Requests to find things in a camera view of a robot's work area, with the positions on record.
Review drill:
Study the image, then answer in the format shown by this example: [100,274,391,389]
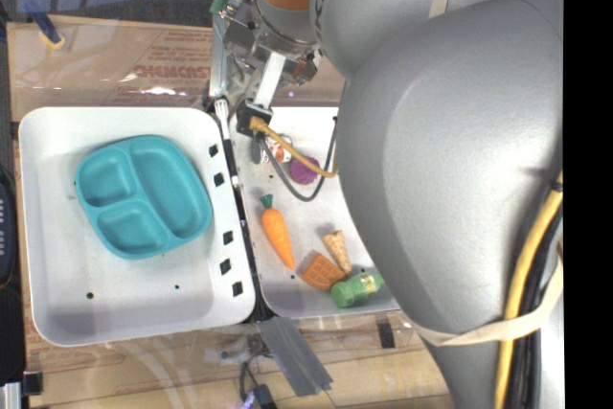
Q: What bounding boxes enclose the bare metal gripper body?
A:
[220,0,322,87]

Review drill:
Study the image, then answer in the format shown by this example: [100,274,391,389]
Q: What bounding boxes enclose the brown cardboard board red print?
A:
[6,13,452,409]

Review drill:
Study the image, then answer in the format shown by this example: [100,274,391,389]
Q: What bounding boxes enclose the white and orange can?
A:
[264,134,295,165]

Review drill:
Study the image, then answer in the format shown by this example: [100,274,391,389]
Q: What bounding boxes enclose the purple grapes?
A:
[288,154,322,186]

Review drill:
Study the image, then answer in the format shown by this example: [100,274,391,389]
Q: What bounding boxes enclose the white plastic tray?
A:
[17,105,257,348]
[228,105,401,320]

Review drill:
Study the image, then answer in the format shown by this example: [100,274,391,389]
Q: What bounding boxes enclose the blue divided plate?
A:
[74,133,215,261]

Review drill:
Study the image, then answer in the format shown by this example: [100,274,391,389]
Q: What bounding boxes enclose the orange carrot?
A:
[259,193,297,271]

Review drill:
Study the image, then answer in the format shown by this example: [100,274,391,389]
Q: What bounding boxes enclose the beige ice cream cone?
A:
[321,229,354,276]

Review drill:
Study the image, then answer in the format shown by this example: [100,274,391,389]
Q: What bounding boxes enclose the orange waffle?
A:
[300,252,348,292]

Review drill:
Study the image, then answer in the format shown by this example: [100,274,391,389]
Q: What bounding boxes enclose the green bottle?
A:
[329,271,386,309]

